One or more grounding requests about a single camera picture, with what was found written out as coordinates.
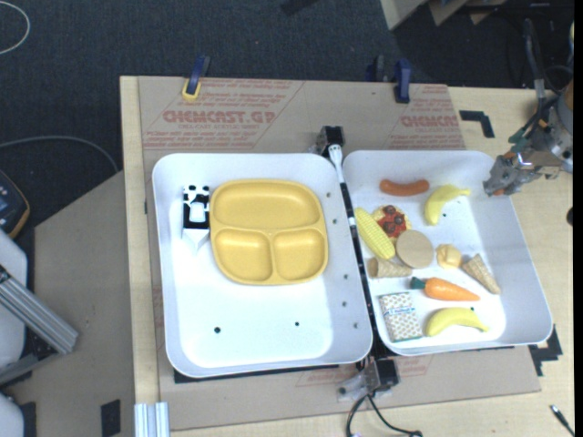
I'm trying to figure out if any black and white carton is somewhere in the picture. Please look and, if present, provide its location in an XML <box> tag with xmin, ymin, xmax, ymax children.
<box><xmin>180</xmin><ymin>184</ymin><xmax>211</xmax><ymax>256</ymax></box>

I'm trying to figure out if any pale yellow ice cream scoop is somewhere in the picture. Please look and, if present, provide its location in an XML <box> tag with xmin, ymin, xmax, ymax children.
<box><xmin>435</xmin><ymin>243</ymin><xmax>464</xmax><ymax>270</ymax></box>

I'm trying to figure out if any white patterned packet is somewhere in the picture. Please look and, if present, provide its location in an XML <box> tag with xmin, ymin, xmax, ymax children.
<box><xmin>377</xmin><ymin>290</ymin><xmax>424</xmax><ymax>344</ymax></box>

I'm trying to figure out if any round beige biscuit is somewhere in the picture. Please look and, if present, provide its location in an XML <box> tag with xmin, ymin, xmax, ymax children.
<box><xmin>394</xmin><ymin>229</ymin><xmax>436</xmax><ymax>270</ymax></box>

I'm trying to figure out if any orange carrot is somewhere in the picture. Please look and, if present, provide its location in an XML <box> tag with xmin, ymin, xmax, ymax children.
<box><xmin>408</xmin><ymin>276</ymin><xmax>482</xmax><ymax>303</ymax></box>

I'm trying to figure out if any thin black and white rod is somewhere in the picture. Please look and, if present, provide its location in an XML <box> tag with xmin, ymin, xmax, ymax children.
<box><xmin>328</xmin><ymin>144</ymin><xmax>380</xmax><ymax>360</ymax></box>

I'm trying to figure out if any orange sausage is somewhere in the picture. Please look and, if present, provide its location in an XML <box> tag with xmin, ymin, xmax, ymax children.
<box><xmin>378</xmin><ymin>178</ymin><xmax>431</xmax><ymax>198</ymax></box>

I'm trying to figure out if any yellow banana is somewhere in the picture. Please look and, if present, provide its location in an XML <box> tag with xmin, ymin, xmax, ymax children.
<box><xmin>424</xmin><ymin>184</ymin><xmax>472</xmax><ymax>227</ymax></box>
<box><xmin>424</xmin><ymin>307</ymin><xmax>490</xmax><ymax>338</ymax></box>

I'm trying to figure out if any white plastic tray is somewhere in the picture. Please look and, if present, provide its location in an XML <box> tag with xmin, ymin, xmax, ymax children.
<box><xmin>341</xmin><ymin>149</ymin><xmax>555</xmax><ymax>357</ymax></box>
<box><xmin>151</xmin><ymin>152</ymin><xmax>374</xmax><ymax>379</ymax></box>

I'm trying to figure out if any yellow corn cob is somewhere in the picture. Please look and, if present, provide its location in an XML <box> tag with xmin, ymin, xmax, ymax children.
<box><xmin>353</xmin><ymin>206</ymin><xmax>397</xmax><ymax>261</ymax></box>

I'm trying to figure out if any brown cardboard board red print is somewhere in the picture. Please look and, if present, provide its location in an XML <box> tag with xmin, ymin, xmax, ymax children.
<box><xmin>136</xmin><ymin>76</ymin><xmax>543</xmax><ymax>432</ymax></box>

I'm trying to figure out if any beige waffle cone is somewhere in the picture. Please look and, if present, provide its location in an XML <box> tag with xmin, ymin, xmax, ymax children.
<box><xmin>366</xmin><ymin>256</ymin><xmax>414</xmax><ymax>279</ymax></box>
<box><xmin>461</xmin><ymin>252</ymin><xmax>502</xmax><ymax>296</ymax></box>

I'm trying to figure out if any slice of pizza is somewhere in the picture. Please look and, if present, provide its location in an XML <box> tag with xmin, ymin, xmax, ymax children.
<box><xmin>370</xmin><ymin>204</ymin><xmax>413</xmax><ymax>240</ymax></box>

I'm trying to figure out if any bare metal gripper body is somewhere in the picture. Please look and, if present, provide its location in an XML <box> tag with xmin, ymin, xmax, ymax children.
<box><xmin>513</xmin><ymin>130</ymin><xmax>575</xmax><ymax>181</ymax></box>

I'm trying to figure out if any yellow divided plate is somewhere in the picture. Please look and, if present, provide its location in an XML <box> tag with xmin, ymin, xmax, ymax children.
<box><xmin>209</xmin><ymin>178</ymin><xmax>330</xmax><ymax>287</ymax></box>

